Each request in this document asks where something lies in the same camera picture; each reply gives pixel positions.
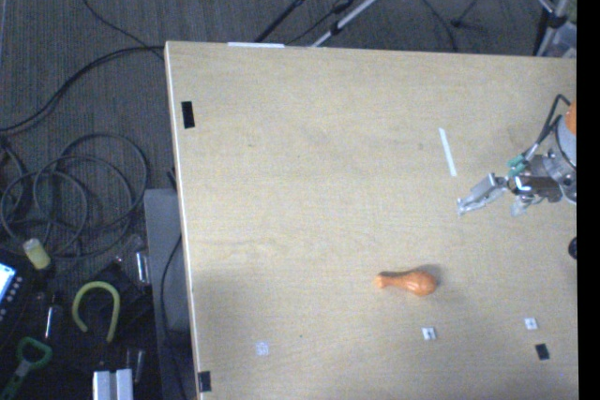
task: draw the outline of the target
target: gray carpet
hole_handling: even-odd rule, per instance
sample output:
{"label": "gray carpet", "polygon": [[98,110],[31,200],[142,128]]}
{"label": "gray carpet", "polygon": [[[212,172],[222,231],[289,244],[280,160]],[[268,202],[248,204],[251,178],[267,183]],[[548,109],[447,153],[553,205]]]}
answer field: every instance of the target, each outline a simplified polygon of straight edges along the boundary
{"label": "gray carpet", "polygon": [[[292,0],[88,1],[108,22],[127,30],[146,45],[160,46],[167,40],[253,41]],[[266,41],[291,42],[338,1],[306,0]],[[362,1],[357,0],[354,6]],[[379,0],[325,45],[422,52],[533,53],[541,14],[537,1],[481,0],[462,28],[452,27],[450,20],[470,1]],[[329,17],[293,45],[310,45],[335,19]],[[4,30],[0,129],[40,109],[70,76],[90,62],[110,52],[140,45],[100,22],[82,0],[8,0]],[[173,150],[166,81],[164,65],[156,55],[135,52],[91,69],[70,85],[48,114],[26,128],[3,135],[24,166],[37,171],[60,156],[70,142],[98,132],[124,136],[142,150],[149,171],[147,187],[171,186],[167,173],[173,167]],[[118,166],[134,197],[142,193],[143,171],[129,146],[115,139],[92,139],[80,145],[77,152]],[[17,174],[3,162],[0,189],[6,188]],[[130,199],[114,171],[97,162],[83,164],[72,169],[94,199],[95,220],[107,221],[126,211]],[[62,188],[65,200],[60,209],[54,205],[52,208],[59,209],[66,221],[76,224],[78,211],[82,209],[80,194],[69,185]],[[123,239],[135,232],[144,233],[140,207],[135,209]],[[61,235],[62,241],[68,236],[67,232],[54,234],[58,237],[54,240],[57,245]],[[90,233],[87,244],[78,248],[93,252],[111,245],[115,235],[118,237],[120,231]],[[65,292],[67,299],[72,298],[82,282],[122,253],[122,245],[118,242],[106,253],[76,264],[72,260],[59,262],[63,275],[56,281],[56,287]]]}

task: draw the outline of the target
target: wooden table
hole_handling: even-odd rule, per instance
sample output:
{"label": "wooden table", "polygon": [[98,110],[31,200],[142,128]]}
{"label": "wooden table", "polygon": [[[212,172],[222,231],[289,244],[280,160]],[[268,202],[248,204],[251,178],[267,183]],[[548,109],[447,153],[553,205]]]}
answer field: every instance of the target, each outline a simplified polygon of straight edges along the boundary
{"label": "wooden table", "polygon": [[[166,58],[201,398],[578,398],[576,206],[511,217],[505,194],[457,214],[575,97],[575,60],[186,42]],[[374,286],[413,268],[433,294]]]}

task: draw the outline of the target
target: black device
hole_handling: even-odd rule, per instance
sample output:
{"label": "black device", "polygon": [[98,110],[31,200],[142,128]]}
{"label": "black device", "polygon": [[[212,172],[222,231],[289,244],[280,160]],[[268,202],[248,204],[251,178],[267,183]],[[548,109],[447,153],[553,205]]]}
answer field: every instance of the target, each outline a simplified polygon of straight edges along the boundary
{"label": "black device", "polygon": [[26,257],[0,249],[0,348],[18,326],[35,278]]}

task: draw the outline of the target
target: toy chicken drumstick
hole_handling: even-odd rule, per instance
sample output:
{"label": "toy chicken drumstick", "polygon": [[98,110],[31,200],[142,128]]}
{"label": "toy chicken drumstick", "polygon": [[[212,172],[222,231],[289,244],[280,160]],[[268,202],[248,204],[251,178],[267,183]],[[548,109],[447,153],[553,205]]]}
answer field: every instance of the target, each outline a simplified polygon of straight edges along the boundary
{"label": "toy chicken drumstick", "polygon": [[406,289],[420,297],[433,293],[437,288],[437,281],[432,274],[422,270],[413,270],[405,274],[390,274],[382,272],[375,277],[375,285],[380,289],[393,286]]}

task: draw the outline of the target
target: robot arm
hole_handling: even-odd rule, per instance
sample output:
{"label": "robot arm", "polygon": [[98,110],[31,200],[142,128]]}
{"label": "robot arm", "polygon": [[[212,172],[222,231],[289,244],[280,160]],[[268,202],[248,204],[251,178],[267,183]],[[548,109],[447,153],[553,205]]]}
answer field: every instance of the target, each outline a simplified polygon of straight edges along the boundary
{"label": "robot arm", "polygon": [[[564,116],[554,118],[558,102],[569,106]],[[546,152],[537,154],[545,144]],[[506,190],[515,195],[511,215],[522,215],[530,205],[544,199],[556,202],[565,197],[577,204],[577,103],[556,96],[542,131],[535,143],[508,162],[505,177],[489,173],[471,189],[469,196],[458,199],[459,215],[485,207]]]}

